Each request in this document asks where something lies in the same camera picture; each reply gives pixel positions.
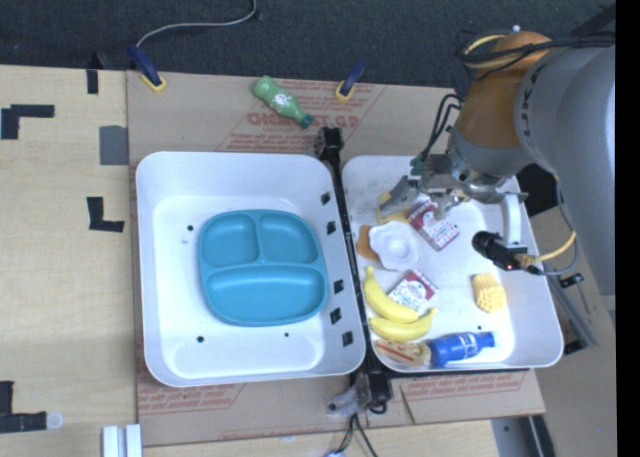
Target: yellow banana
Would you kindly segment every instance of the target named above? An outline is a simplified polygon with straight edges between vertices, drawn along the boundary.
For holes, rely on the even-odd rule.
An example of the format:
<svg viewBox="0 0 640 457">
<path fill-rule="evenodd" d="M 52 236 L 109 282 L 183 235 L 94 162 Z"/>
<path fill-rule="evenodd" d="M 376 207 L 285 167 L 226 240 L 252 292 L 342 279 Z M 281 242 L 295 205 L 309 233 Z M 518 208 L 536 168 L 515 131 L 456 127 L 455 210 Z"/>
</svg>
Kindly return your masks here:
<svg viewBox="0 0 640 457">
<path fill-rule="evenodd" d="M 390 299 L 373 275 L 373 267 L 366 268 L 364 296 L 369 306 L 381 317 L 393 322 L 407 324 L 418 320 L 418 313 Z"/>
<path fill-rule="evenodd" d="M 415 340 L 429 332 L 433 316 L 437 312 L 437 308 L 431 308 L 426 315 L 409 324 L 398 324 L 386 318 L 373 317 L 369 319 L 369 325 L 374 333 L 387 340 Z"/>
</svg>

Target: cardboard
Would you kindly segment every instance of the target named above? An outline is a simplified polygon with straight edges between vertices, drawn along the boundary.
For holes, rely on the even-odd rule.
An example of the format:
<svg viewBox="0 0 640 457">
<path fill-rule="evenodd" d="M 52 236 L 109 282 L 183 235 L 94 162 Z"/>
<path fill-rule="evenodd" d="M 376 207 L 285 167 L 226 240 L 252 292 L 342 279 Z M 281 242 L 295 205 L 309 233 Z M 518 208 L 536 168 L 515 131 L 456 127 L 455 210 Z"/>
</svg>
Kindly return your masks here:
<svg viewBox="0 0 640 457">
<path fill-rule="evenodd" d="M 163 73 L 155 93 L 127 73 L 131 234 L 136 306 L 138 421 L 145 446 L 342 431 L 327 402 L 349 377 L 176 389 L 146 370 L 140 323 L 135 169 L 156 151 L 313 153 L 321 126 L 342 129 L 343 163 L 363 155 L 418 154 L 446 89 L 358 84 L 347 103 L 332 82 L 276 79 L 315 121 L 306 130 L 251 93 L 256 78 Z M 433 151 L 443 152 L 443 136 Z M 544 403 L 535 373 L 500 372 L 394 379 L 394 398 L 369 427 L 391 427 L 538 414 Z"/>
</svg>

